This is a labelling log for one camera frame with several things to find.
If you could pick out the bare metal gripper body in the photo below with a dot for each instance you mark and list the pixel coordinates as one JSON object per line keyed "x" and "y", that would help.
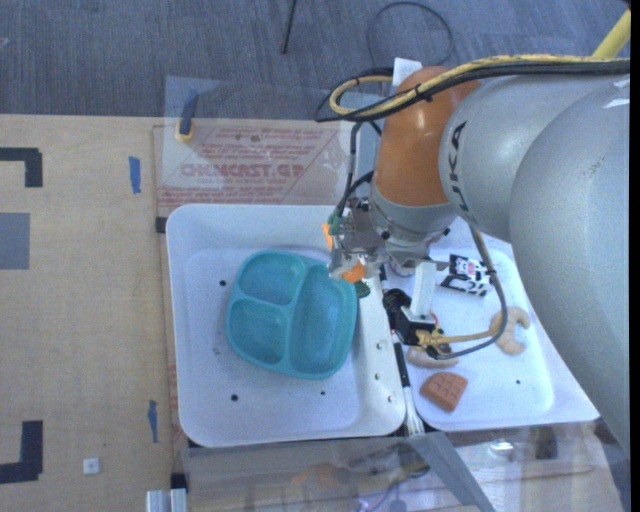
{"x": 367, "y": 235}

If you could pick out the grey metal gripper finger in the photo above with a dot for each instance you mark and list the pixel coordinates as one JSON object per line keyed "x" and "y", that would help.
{"x": 374, "y": 264}
{"x": 338, "y": 261}

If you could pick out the orange toy carrot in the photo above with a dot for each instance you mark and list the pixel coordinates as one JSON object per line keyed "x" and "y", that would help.
{"x": 354, "y": 273}

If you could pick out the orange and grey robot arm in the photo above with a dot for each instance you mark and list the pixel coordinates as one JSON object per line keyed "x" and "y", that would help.
{"x": 530, "y": 190}

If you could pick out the blue divided plate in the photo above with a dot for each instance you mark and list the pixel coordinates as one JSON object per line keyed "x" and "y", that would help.
{"x": 292, "y": 312}

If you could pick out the black and white carton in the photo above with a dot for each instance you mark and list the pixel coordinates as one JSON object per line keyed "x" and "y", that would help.
{"x": 467, "y": 277}

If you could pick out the beige toy bread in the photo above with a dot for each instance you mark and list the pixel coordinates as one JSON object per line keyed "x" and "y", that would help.
{"x": 419, "y": 357}

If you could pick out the brown cardboard board red print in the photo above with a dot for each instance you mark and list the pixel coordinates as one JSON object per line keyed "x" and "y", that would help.
{"x": 250, "y": 170}

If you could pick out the brown toy waffle biscuit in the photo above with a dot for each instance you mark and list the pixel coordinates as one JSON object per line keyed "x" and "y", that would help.
{"x": 444, "y": 391}

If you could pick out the white plastic tray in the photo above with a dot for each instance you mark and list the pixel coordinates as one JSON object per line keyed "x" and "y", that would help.
{"x": 280, "y": 400}
{"x": 500, "y": 390}

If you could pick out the beige toy croissant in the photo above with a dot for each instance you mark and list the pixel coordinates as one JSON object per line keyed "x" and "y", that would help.
{"x": 515, "y": 340}

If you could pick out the small white square block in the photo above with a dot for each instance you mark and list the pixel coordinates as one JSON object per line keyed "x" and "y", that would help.
{"x": 91, "y": 466}

